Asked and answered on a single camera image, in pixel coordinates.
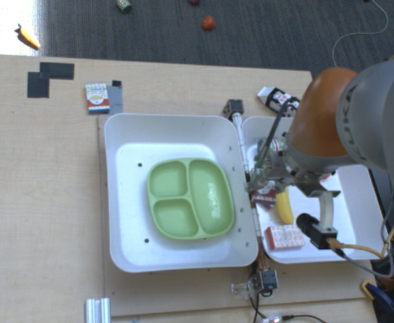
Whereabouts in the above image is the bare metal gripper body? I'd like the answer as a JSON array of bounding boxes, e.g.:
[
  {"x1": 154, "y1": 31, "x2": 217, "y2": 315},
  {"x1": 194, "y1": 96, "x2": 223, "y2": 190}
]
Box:
[{"x1": 245, "y1": 159, "x2": 298, "y2": 195}]

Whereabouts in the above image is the dark red packet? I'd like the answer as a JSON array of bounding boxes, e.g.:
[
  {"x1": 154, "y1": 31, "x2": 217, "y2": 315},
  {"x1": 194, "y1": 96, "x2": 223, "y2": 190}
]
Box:
[{"x1": 250, "y1": 188, "x2": 278, "y2": 210}]

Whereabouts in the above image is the green and white can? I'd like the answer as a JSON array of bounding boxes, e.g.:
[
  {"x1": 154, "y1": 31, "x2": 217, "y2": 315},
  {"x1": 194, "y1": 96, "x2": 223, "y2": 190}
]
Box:
[{"x1": 269, "y1": 137, "x2": 287, "y2": 155}]

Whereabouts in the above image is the yellow banana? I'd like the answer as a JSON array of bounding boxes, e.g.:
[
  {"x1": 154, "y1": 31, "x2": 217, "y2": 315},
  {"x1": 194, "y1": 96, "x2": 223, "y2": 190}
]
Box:
[{"x1": 275, "y1": 186, "x2": 295, "y2": 225}]

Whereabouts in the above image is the red and white carton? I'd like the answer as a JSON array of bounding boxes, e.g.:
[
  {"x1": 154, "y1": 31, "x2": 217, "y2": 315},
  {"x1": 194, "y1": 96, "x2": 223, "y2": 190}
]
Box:
[{"x1": 263, "y1": 223, "x2": 306, "y2": 252}]

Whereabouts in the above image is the green divided plate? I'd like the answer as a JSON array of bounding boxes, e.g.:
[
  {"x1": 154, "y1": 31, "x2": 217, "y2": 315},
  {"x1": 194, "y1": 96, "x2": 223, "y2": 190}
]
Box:
[{"x1": 146, "y1": 157, "x2": 236, "y2": 240}]

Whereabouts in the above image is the black and white carton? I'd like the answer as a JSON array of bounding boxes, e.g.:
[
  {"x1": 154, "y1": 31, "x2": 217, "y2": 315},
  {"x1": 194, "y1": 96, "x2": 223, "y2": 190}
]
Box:
[{"x1": 257, "y1": 85, "x2": 300, "y2": 118}]

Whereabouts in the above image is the white plastic tray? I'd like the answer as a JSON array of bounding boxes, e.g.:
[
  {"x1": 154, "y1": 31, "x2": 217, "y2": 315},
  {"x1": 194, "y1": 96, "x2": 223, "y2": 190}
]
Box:
[
  {"x1": 103, "y1": 112, "x2": 260, "y2": 274},
  {"x1": 242, "y1": 115, "x2": 388, "y2": 265}
]

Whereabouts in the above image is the red and blue box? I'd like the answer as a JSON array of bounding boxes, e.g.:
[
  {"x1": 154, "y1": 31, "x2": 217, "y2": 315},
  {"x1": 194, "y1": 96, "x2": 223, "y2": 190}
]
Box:
[{"x1": 84, "y1": 81, "x2": 112, "y2": 115}]

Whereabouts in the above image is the orange carrot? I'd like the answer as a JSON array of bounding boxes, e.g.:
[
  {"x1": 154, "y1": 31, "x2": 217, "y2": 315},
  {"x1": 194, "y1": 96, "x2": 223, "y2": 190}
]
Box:
[{"x1": 13, "y1": 23, "x2": 42, "y2": 51}]

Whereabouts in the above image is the black cylinder on white bracket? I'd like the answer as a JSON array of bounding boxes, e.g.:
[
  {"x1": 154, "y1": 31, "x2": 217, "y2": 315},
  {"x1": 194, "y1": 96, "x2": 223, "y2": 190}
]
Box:
[{"x1": 296, "y1": 190, "x2": 341, "y2": 250}]

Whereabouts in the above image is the black block with wires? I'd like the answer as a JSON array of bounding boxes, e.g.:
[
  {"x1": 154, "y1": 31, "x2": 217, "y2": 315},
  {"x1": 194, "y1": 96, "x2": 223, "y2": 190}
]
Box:
[
  {"x1": 258, "y1": 268, "x2": 280, "y2": 295},
  {"x1": 222, "y1": 98, "x2": 245, "y2": 118}
]

